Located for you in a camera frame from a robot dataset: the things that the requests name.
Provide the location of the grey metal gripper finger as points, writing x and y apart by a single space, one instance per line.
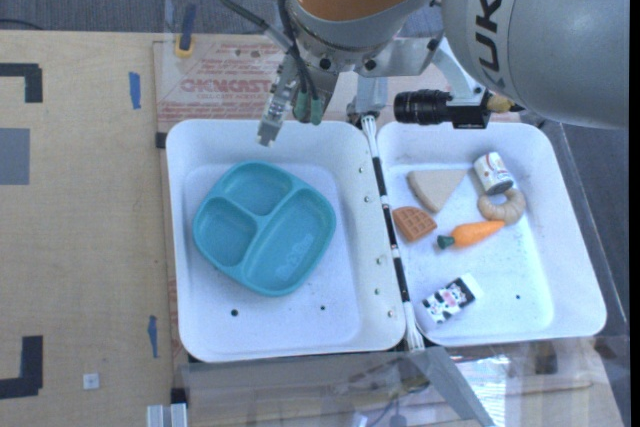
270 120

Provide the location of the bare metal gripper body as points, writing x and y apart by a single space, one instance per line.
345 62

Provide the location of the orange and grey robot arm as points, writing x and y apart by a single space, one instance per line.
550 15

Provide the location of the teal divided plate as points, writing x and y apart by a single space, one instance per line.
280 240

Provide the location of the thin black and white rod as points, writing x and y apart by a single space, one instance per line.
385 210

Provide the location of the beige triangular bread slice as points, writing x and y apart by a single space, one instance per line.
434 187

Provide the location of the brown waffle piece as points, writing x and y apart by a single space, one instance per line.
414 224

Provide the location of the white small can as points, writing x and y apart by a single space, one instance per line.
492 172

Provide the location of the white plastic tray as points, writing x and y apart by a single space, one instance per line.
300 330
525 285

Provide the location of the orange carrot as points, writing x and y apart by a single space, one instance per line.
477 233

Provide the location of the beige doughnut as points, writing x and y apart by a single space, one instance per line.
515 207

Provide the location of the black and white milk carton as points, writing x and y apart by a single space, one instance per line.
452 299

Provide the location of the black cylinder on white bracket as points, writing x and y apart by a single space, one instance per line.
422 107

